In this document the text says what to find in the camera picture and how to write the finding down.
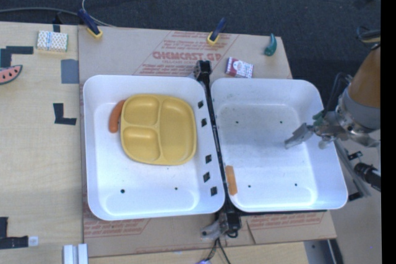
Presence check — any brown cardboard board red print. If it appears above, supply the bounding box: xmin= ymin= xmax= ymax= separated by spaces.
xmin=77 ymin=25 xmax=337 ymax=258

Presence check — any red and white carton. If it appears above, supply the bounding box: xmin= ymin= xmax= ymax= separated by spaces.
xmin=224 ymin=56 xmax=255 ymax=79

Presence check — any yellow divided plate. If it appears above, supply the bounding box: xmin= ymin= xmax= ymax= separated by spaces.
xmin=120 ymin=93 xmax=198 ymax=166

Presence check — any thin black rod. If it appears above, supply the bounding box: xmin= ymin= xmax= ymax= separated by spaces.
xmin=200 ymin=77 xmax=233 ymax=215

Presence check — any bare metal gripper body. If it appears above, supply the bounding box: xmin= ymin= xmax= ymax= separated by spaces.
xmin=311 ymin=111 xmax=381 ymax=149

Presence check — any red watermelon slice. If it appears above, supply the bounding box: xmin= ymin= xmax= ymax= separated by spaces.
xmin=0 ymin=64 xmax=24 ymax=85

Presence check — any orange flat strip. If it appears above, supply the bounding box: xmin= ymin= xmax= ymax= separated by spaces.
xmin=224 ymin=164 xmax=239 ymax=197

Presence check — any black block with thin wires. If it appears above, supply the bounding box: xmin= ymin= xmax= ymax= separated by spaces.
xmin=192 ymin=59 xmax=213 ymax=82
xmin=215 ymin=211 xmax=243 ymax=238

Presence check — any white plastic tray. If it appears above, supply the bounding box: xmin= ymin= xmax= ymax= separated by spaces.
xmin=82 ymin=74 xmax=226 ymax=221
xmin=210 ymin=77 xmax=349 ymax=213

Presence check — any green chili pepper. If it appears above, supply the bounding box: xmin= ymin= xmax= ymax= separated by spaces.
xmin=264 ymin=33 xmax=278 ymax=57

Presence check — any orange sausage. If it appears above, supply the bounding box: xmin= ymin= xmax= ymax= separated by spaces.
xmin=108 ymin=99 xmax=126 ymax=134

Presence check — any black cylinder on white bracket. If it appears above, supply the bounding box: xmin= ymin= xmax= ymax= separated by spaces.
xmin=335 ymin=136 xmax=382 ymax=201

